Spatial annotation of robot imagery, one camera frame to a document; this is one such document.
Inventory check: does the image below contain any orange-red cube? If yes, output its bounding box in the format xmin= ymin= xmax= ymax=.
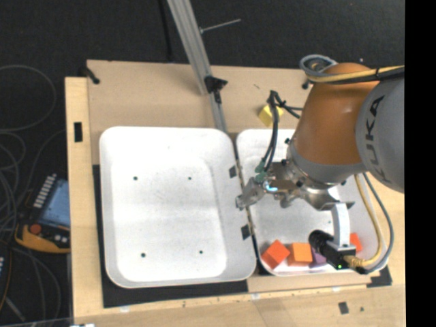
xmin=349 ymin=232 xmax=363 ymax=253
xmin=260 ymin=239 xmax=292 ymax=270

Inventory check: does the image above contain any yellow cube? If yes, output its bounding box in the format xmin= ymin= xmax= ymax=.
xmin=258 ymin=104 xmax=285 ymax=128

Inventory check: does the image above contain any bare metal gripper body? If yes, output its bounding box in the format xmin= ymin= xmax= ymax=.
xmin=261 ymin=161 xmax=345 ymax=211

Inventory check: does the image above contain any thin black and white rod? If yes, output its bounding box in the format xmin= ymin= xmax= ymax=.
xmin=234 ymin=147 xmax=256 ymax=245

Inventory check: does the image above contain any black cylinder on white bracket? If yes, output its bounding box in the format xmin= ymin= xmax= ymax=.
xmin=308 ymin=200 xmax=357 ymax=271

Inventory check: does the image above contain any white plastic tray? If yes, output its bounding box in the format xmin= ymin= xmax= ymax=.
xmin=98 ymin=125 xmax=258 ymax=290
xmin=235 ymin=128 xmax=391 ymax=278

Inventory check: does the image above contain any orange cube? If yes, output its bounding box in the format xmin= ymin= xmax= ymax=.
xmin=287 ymin=242 xmax=314 ymax=268

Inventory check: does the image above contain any purple cube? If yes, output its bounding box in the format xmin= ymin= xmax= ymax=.
xmin=309 ymin=250 xmax=328 ymax=269

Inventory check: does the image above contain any pale wood board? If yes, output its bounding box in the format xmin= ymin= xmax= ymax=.
xmin=86 ymin=59 xmax=393 ymax=294

